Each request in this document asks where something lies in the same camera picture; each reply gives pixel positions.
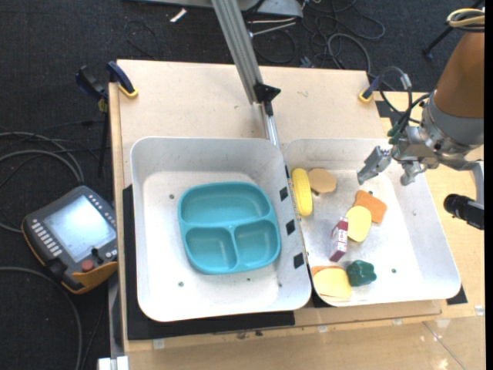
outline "small box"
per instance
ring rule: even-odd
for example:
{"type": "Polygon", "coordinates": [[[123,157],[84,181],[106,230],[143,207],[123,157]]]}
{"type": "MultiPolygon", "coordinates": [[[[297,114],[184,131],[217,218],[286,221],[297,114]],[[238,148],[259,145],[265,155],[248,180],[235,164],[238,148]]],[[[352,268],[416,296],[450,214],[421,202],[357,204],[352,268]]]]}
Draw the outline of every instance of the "small box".
{"type": "Polygon", "coordinates": [[[329,259],[338,262],[347,251],[347,218],[341,217],[337,225],[332,229],[330,239],[329,259]]]}

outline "dark carpet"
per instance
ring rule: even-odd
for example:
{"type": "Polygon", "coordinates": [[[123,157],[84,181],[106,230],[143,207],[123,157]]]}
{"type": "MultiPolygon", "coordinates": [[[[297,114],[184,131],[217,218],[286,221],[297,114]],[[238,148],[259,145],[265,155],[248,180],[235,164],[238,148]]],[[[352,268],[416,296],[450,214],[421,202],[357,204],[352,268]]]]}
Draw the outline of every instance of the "dark carpet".
{"type": "MultiPolygon", "coordinates": [[[[322,0],[304,9],[304,20],[253,38],[261,65],[300,66],[308,58],[327,69],[360,69],[377,75],[397,66],[413,90],[431,91],[461,37],[453,31],[425,59],[422,50],[445,29],[448,14],[476,0],[322,0]]],[[[72,151],[85,183],[112,201],[110,152],[98,175],[103,114],[75,84],[87,65],[103,84],[115,59],[232,63],[211,9],[120,0],[0,0],[0,223],[18,228],[29,212],[61,197],[77,183],[49,157],[16,157],[17,150],[50,142],[25,140],[37,133],[72,151]]],[[[272,18],[250,13],[246,20],[272,18]]],[[[251,32],[273,24],[249,25],[251,32]]],[[[400,90],[397,79],[388,82],[400,90]]],[[[0,267],[45,273],[22,235],[0,228],[0,267]]],[[[69,295],[82,326],[83,368],[110,356],[107,286],[69,295]]],[[[65,295],[37,274],[0,271],[0,368],[72,369],[79,350],[77,320],[65,295]]]]}

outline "red button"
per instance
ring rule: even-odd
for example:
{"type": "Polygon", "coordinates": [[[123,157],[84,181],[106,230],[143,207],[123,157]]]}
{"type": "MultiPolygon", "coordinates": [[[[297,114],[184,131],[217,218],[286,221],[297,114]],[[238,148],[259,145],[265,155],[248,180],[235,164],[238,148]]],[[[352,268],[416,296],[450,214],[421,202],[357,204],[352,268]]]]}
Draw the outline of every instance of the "red button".
{"type": "Polygon", "coordinates": [[[91,261],[90,259],[86,259],[85,261],[82,262],[82,271],[84,273],[87,273],[88,271],[91,271],[94,268],[94,262],[91,261]]]}

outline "teal divided container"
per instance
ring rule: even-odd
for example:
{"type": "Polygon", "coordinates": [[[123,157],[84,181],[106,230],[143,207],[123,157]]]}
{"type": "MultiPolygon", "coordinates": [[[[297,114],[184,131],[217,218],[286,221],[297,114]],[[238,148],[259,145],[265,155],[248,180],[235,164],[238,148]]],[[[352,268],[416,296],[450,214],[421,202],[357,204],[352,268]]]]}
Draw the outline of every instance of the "teal divided container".
{"type": "Polygon", "coordinates": [[[253,183],[189,188],[179,199],[178,221],[190,263],[205,274],[265,267],[280,253],[276,214],[269,197],[253,183]]]}

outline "screen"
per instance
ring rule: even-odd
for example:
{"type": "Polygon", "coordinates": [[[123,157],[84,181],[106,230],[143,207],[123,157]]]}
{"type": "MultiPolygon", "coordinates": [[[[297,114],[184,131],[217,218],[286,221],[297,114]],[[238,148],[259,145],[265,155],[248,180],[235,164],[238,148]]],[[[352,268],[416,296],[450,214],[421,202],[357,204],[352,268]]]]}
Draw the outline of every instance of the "screen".
{"type": "Polygon", "coordinates": [[[109,222],[85,196],[45,218],[45,223],[75,262],[116,238],[109,222]]]}

